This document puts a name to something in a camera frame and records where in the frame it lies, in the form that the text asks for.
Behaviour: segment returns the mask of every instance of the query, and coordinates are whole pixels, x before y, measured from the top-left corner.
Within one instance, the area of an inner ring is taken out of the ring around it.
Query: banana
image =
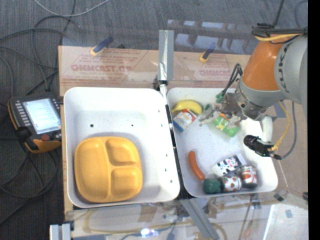
[[[184,99],[184,100],[178,101],[175,107],[171,109],[171,113],[174,113],[175,111],[184,110],[184,109],[191,110],[192,112],[198,115],[202,113],[201,105],[192,99]]]

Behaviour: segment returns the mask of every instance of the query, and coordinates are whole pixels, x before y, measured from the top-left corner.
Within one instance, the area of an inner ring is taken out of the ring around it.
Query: gray floor
[[[48,10],[59,15],[80,14],[105,0],[38,0]],[[173,29],[180,39],[176,39],[176,51],[199,52],[206,49],[207,42],[193,42],[185,39],[188,31],[183,24],[173,27],[172,21],[188,21],[193,26],[203,26],[203,23],[234,24],[241,33],[250,33],[251,27],[257,23],[272,24],[275,21],[281,0],[110,0],[96,9],[80,16],[74,16],[75,23],[69,22],[62,35],[50,30],[37,31],[34,35],[23,30],[32,29],[41,19],[53,14],[41,8],[34,0],[0,0],[0,103],[6,104],[9,97],[24,95],[43,80],[43,74],[38,64],[57,66],[57,46],[76,43],[79,46],[93,46],[106,36],[112,36],[114,41],[110,47],[123,44],[125,48],[150,49],[158,48],[159,30]],[[62,17],[50,17],[37,27],[54,29],[63,32],[68,21]],[[303,28],[308,26],[307,0],[285,0],[276,23],[278,28]],[[202,35],[201,28],[194,28],[195,34]],[[250,54],[255,47],[254,38],[246,49],[239,46],[222,45],[217,53]],[[10,68],[14,79],[13,90],[11,74],[3,58]],[[43,68],[46,76],[56,69]],[[59,95],[59,79],[54,74],[48,80],[52,92]],[[41,93],[45,86],[40,84],[30,93]],[[24,152],[14,139],[13,128],[7,115],[7,108],[0,105],[0,182],[10,179],[23,160]],[[298,151],[305,152],[307,147],[307,125],[301,123]],[[290,147],[291,140],[286,141],[283,149]],[[283,163],[289,185],[295,192],[307,192],[308,180],[298,179],[291,168],[298,163],[307,170],[307,154],[296,151],[288,162]],[[54,154],[57,159],[61,154]],[[48,155],[32,155],[30,158],[43,181],[47,182],[54,175],[54,163]],[[21,175],[9,186],[12,192],[30,196],[41,189],[41,184],[32,163],[27,162]],[[0,221],[21,206],[24,199],[13,198],[0,191]],[[0,224],[0,239],[48,239],[48,225],[61,224],[63,214],[62,172],[57,176],[45,198],[40,196],[32,199]]]

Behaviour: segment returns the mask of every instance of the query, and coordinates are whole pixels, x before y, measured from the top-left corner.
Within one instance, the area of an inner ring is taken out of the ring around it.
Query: green bottle
[[[231,125],[229,123],[229,119],[223,113],[221,113],[216,119],[213,120],[213,124],[215,125],[215,127],[225,132],[230,137],[234,137],[239,131],[239,128],[237,126]]]

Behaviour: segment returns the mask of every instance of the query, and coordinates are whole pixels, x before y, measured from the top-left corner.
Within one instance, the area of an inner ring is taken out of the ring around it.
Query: soda can
[[[242,181],[239,176],[222,176],[218,179],[223,192],[235,192],[241,190]]]
[[[254,189],[258,186],[257,171],[252,165],[243,165],[239,168],[242,186],[246,189]]]

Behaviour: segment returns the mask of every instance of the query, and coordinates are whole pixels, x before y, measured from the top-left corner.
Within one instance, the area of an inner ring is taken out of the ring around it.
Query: green ball
[[[221,183],[214,178],[206,178],[203,181],[203,191],[207,194],[216,194],[221,192]]]

